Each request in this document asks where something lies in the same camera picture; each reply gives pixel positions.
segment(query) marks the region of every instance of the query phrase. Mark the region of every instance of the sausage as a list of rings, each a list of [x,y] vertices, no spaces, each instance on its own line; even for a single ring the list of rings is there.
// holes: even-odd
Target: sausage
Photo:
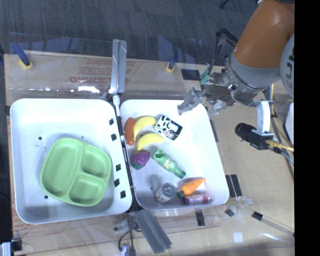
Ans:
[[[124,125],[124,137],[125,137],[126,143],[130,146],[132,146],[135,143],[134,134],[133,134],[133,127],[135,122],[136,120],[134,118],[129,117]]]

